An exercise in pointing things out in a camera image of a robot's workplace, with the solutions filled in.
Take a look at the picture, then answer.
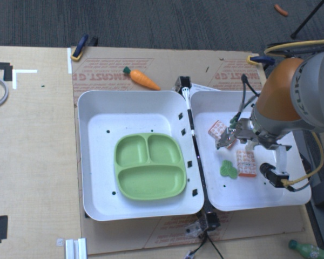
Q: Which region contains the green plastic bottle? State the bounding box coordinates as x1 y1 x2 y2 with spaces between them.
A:
288 239 324 259

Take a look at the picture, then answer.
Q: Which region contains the black block with thin wires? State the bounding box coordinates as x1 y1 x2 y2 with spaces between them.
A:
184 212 221 237
173 76 193 93

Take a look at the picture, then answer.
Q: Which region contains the green broccoli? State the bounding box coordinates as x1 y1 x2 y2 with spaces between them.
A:
219 159 239 180

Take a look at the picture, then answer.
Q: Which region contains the green divided plate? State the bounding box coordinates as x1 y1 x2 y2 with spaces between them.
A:
113 132 188 201

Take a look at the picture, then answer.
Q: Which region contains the thin black and white rod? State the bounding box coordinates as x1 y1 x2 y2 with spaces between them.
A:
182 87 214 216

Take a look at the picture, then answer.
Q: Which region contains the white plastic tray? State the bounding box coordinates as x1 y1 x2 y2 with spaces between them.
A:
190 90 312 213
77 90 205 222

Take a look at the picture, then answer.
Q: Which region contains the orange sausage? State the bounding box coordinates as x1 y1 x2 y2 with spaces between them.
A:
274 4 289 17

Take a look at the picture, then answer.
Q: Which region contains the orange and white carton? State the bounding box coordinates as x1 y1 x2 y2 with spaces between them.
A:
207 119 238 150
235 149 258 178

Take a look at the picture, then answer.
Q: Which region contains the orange carrot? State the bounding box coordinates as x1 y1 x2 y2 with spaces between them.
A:
122 66 161 92

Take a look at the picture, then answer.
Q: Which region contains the brown cardboard board red print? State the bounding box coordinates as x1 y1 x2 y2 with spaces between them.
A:
71 46 306 256

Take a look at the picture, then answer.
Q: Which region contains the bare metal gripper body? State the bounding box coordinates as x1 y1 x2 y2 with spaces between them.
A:
233 117 263 145

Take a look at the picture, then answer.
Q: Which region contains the white paper sheet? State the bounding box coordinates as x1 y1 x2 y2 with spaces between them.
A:
190 83 222 92

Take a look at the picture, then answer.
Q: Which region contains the black cylinder on white bracket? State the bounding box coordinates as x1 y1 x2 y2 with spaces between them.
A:
259 144 292 189

